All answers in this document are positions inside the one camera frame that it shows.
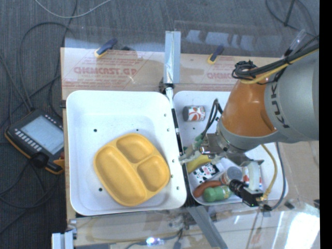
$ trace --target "green object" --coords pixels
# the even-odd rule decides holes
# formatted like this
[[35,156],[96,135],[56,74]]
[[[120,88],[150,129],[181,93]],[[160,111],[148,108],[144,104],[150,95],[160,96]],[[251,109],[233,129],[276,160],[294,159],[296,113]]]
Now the green object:
[[227,185],[208,187],[203,192],[203,199],[206,202],[221,201],[231,196],[232,191]]

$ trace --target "brown sausage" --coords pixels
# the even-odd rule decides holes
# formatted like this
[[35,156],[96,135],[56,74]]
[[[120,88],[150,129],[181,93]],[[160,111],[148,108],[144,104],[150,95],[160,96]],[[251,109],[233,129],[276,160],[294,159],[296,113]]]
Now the brown sausage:
[[200,197],[204,190],[207,189],[208,187],[216,187],[216,186],[219,186],[219,185],[222,185],[222,183],[220,181],[206,181],[202,184],[200,184],[192,193],[192,195],[194,197]]

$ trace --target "yellow cable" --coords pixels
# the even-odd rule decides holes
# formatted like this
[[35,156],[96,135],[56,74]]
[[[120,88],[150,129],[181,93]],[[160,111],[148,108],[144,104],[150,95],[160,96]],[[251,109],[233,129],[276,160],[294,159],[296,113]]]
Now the yellow cable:
[[276,160],[274,158],[274,156],[272,155],[272,153],[268,150],[268,148],[265,146],[265,145],[261,145],[265,151],[269,154],[270,158],[272,159],[273,161],[273,165],[274,165],[274,175],[273,175],[273,178],[272,178],[272,181],[270,182],[270,185],[269,187],[266,189],[266,191],[264,192],[264,194],[260,197],[260,200],[261,201],[264,201],[268,198],[268,195],[270,194],[271,192],[271,189],[274,185],[274,182],[276,180],[276,175],[278,174],[278,167],[276,166]]
[[297,59],[294,59],[294,60],[292,60],[292,61],[289,62],[289,63],[283,64],[283,65],[281,65],[281,66],[279,66],[279,67],[277,67],[277,68],[275,68],[275,69],[273,69],[273,70],[271,70],[271,71],[269,71],[269,72],[267,72],[267,73],[264,73],[262,76],[257,77],[257,78],[255,78],[255,79],[253,79],[253,80],[244,80],[244,79],[241,79],[240,82],[241,82],[241,83],[244,83],[244,84],[255,84],[255,83],[258,83],[258,82],[260,82],[261,80],[263,80],[263,79],[265,79],[265,78],[267,78],[267,77],[273,75],[273,74],[276,73],[276,72],[279,72],[281,69],[283,69],[283,68],[289,66],[290,64],[294,64],[295,62],[301,60],[302,58],[304,58],[304,57],[306,57],[306,56],[308,56],[308,55],[310,55],[310,54],[312,54],[313,52],[316,52],[316,51],[318,51],[318,49],[313,50],[312,52],[309,52],[309,53],[307,53],[307,54],[305,54],[305,55],[303,55],[303,56],[301,56],[301,57],[299,57],[299,58],[297,58]]

